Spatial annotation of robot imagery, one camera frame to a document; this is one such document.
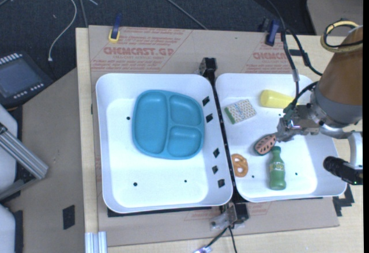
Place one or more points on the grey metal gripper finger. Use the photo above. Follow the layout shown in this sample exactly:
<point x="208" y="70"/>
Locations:
<point x="284" y="136"/>
<point x="286" y="124"/>

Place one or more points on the pink and green watermelon slice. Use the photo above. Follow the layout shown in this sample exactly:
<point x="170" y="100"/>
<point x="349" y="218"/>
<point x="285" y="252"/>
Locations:
<point x="263" y="145"/>

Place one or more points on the green and white carton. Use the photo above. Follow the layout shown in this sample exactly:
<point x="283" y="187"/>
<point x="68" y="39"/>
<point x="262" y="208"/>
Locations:
<point x="240" y="111"/>

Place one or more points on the brown toy pretzel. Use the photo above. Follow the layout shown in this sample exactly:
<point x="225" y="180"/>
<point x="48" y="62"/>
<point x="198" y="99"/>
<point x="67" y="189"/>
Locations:
<point x="240" y="169"/>

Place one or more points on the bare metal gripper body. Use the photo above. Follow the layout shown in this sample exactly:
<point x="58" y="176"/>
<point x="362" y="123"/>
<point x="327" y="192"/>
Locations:
<point x="307" y="120"/>

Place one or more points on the thin black and white rod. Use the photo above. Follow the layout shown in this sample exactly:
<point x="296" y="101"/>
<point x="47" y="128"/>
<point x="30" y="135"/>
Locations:
<point x="222" y="128"/>

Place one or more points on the black cylinder on white bracket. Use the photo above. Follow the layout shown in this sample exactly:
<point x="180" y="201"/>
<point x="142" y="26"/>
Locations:
<point x="338" y="167"/>

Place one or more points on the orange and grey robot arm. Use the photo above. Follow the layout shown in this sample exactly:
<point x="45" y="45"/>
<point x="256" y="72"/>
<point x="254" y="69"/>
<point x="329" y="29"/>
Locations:
<point x="343" y="73"/>

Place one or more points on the white plastic tray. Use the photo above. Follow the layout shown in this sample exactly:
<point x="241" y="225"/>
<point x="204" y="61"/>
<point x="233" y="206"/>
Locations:
<point x="305" y="165"/>
<point x="155" y="185"/>

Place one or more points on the blue divided plate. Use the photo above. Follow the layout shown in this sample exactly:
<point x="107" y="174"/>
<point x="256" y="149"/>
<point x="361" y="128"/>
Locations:
<point x="152" y="122"/>

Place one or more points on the green plastic bottle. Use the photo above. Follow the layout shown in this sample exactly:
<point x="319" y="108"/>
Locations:
<point x="277" y="174"/>

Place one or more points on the brown cardboard board red print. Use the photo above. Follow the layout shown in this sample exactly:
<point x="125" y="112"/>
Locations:
<point x="161" y="53"/>

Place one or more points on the yellow toy cheese wedge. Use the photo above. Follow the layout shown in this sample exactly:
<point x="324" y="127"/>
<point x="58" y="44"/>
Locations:
<point x="274" y="99"/>

